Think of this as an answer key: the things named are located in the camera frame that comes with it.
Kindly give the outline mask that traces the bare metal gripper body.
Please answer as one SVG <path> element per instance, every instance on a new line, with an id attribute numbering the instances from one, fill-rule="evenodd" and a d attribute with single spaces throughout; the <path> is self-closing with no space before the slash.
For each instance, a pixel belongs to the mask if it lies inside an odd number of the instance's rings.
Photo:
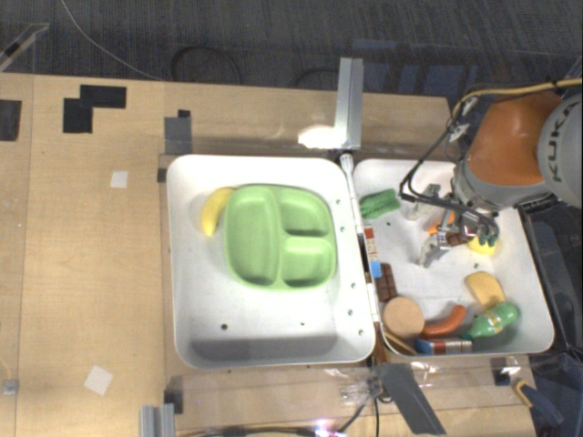
<path id="1" fill-rule="evenodd" d="M 436 227 L 439 246 L 455 246 L 476 240 L 479 246 L 495 246 L 499 228 L 494 218 L 475 211 L 447 209 Z"/>

